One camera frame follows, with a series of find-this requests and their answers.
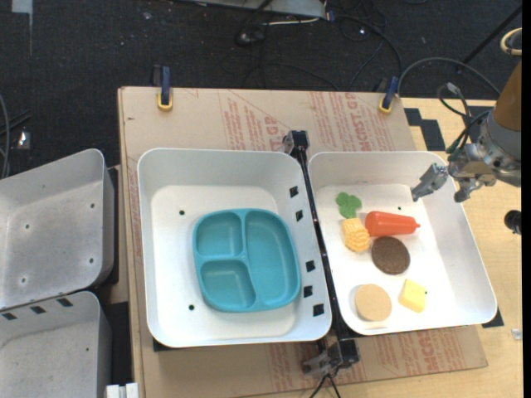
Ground brown cardboard board red print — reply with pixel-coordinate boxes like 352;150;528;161
117;85;490;398

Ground green toy broccoli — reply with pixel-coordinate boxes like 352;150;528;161
334;192;363;220

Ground black block with thin wires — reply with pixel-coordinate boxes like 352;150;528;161
283;129;310;158
301;337;360;375

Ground tan round toy biscuit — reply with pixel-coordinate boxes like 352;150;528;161
353;283;393;323

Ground white plastic tray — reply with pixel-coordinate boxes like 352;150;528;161
136;147;334;349
0;290;114;398
307;150;499;337
0;148;117;311

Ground teal divided plate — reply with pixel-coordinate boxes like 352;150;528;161
192;207;303;314

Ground brown round toy patty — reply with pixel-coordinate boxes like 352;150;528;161
370;235;412;276

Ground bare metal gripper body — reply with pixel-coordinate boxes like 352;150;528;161
447;142;522;188

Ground yellow toy cheese wedge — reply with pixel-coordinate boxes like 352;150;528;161
397;278;429;314

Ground yellow toy corn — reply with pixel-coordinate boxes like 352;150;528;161
341;216;372;254

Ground orange-red toy sauce bottle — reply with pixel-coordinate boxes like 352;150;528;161
363;210;421;239

